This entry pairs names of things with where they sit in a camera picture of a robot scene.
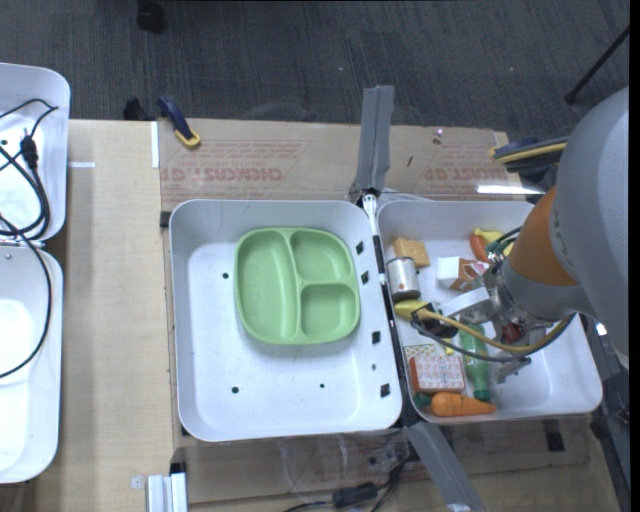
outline orange carrot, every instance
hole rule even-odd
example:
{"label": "orange carrot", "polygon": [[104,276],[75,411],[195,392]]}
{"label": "orange carrot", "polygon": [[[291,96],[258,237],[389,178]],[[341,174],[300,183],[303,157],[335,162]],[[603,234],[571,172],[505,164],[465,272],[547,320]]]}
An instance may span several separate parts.
{"label": "orange carrot", "polygon": [[487,257],[487,251],[485,251],[485,241],[480,235],[471,235],[469,237],[469,244],[471,245],[471,250],[473,251],[473,255],[476,257],[478,261],[484,261],[485,263],[489,263],[489,258]]}
{"label": "orange carrot", "polygon": [[431,412],[436,416],[471,416],[491,414],[497,410],[493,404],[460,393],[441,391],[431,398]]}

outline green bottle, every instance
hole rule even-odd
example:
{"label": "green bottle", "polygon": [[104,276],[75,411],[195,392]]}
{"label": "green bottle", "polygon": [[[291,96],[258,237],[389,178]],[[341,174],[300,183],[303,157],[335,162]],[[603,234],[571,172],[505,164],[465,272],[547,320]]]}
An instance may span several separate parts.
{"label": "green bottle", "polygon": [[[482,325],[469,325],[473,330],[484,334],[484,328]],[[484,341],[476,338],[472,334],[460,330],[460,343],[462,348],[486,356],[488,355],[487,346]],[[488,402],[491,398],[491,392],[489,391],[489,373],[491,372],[491,363],[489,361],[483,361],[475,357],[463,355],[464,370],[467,374],[467,378],[473,384],[473,396],[483,402]]]}

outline tin can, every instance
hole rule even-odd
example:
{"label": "tin can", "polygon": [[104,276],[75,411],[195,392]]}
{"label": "tin can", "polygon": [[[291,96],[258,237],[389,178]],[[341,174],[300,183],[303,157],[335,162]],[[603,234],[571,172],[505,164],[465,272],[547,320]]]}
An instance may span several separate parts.
{"label": "tin can", "polygon": [[402,256],[387,262],[387,278],[389,279],[389,292],[394,304],[420,297],[420,285],[413,258]]}

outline white plastic tray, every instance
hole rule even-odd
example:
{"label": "white plastic tray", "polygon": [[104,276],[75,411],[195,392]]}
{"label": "white plastic tray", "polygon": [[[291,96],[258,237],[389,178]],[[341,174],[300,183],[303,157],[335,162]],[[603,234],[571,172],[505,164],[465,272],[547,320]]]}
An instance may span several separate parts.
{"label": "white plastic tray", "polygon": [[[324,229],[350,249],[361,315],[346,338],[272,345],[243,330],[234,251],[246,232],[269,226]],[[178,410],[190,434],[217,442],[374,431],[396,422],[402,397],[361,209],[343,201],[194,200],[174,210],[169,231]]]}
{"label": "white plastic tray", "polygon": [[[51,210],[50,224],[41,237],[46,240],[65,220],[69,84],[49,69],[0,63],[0,113],[33,98],[58,107],[34,132],[39,174]],[[35,102],[0,118],[2,147],[16,155],[25,130],[31,132],[46,111],[46,105]],[[21,156],[17,160],[26,165]],[[5,163],[4,156],[0,157],[0,165]],[[0,170],[0,209],[18,227],[27,225],[39,212],[35,194],[11,165]],[[0,380],[0,484],[37,476],[50,464],[58,447],[63,276],[52,256],[44,250],[40,255],[52,280],[51,322],[35,358]],[[35,347],[42,332],[46,297],[44,272],[31,249],[0,243],[0,372],[20,363]]]}
{"label": "white plastic tray", "polygon": [[[422,300],[446,302],[459,295],[435,277],[438,257],[461,256],[474,259],[469,235],[476,227],[507,232],[522,225],[532,205],[519,201],[394,201],[378,214],[385,261],[394,257],[395,237],[422,240],[431,266],[420,269],[418,282]],[[398,319],[403,344],[430,343],[409,322]],[[489,347],[490,353],[497,349]],[[584,330],[575,318],[567,330],[549,347],[531,356],[531,363],[517,375],[492,388],[498,411],[482,416],[442,418],[422,413],[434,423],[523,419],[550,415],[581,414],[594,410],[602,399],[602,384]],[[467,386],[465,394],[472,395]]]}

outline green divided plate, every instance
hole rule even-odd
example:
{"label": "green divided plate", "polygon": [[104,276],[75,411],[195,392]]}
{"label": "green divided plate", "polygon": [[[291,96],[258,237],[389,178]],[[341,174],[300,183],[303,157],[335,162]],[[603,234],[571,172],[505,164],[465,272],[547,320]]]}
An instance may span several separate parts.
{"label": "green divided plate", "polygon": [[242,325],[260,341],[327,343],[347,336],[360,319],[351,253],[328,231],[250,231],[236,247],[234,276]]}

